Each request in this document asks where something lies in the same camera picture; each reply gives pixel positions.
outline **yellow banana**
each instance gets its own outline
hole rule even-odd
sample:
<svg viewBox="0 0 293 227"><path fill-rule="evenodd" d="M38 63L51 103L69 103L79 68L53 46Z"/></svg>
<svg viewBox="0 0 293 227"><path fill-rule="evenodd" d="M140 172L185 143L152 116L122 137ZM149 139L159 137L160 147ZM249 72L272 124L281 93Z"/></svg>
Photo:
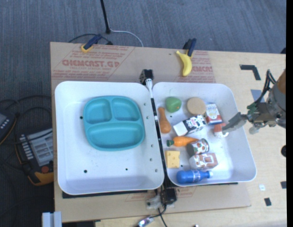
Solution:
<svg viewBox="0 0 293 227"><path fill-rule="evenodd" d="M191 57L189 57L187 54L182 54L180 51L176 52L181 60L183 61L183 71L182 74L184 77L186 77L192 70L193 66L192 66L192 61L191 61Z"/></svg>

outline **cheese block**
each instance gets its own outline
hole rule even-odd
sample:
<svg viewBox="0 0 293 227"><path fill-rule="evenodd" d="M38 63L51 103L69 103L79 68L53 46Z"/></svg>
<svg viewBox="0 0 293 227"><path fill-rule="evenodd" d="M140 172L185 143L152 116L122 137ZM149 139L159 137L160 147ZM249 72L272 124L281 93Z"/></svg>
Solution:
<svg viewBox="0 0 293 227"><path fill-rule="evenodd" d="M179 168L180 167L180 151L166 150L165 162L166 162L167 168Z"/></svg>

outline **blue spray bottle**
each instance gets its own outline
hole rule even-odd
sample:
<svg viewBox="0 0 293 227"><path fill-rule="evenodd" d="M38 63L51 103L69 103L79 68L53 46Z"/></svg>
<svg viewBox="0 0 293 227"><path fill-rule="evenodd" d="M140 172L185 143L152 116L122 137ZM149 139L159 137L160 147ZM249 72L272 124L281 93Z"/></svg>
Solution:
<svg viewBox="0 0 293 227"><path fill-rule="evenodd" d="M184 183L196 183L204 178L211 178L213 176L212 171L202 172L199 170L188 170L188 171L178 171L177 181L180 184Z"/></svg>

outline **toy soup can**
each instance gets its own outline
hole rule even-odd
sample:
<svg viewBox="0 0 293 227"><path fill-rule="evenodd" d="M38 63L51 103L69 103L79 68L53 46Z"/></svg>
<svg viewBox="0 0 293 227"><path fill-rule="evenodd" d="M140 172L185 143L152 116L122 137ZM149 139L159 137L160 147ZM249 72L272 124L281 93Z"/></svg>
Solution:
<svg viewBox="0 0 293 227"><path fill-rule="evenodd" d="M187 144L186 150L190 157L196 154L202 154L209 151L209 145L206 139L200 139L196 142Z"/></svg>

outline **toy carrot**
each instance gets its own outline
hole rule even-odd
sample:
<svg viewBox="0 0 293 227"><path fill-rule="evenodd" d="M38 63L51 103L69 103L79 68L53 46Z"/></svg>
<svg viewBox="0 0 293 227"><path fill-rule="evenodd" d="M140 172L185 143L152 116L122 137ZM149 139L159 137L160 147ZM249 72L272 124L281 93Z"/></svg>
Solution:
<svg viewBox="0 0 293 227"><path fill-rule="evenodd" d="M186 146L187 144L196 142L198 140L199 139L197 138L192 138L188 136L176 136L173 138L173 140L167 140L166 144L167 146L174 145L174 146L180 147L180 146Z"/></svg>

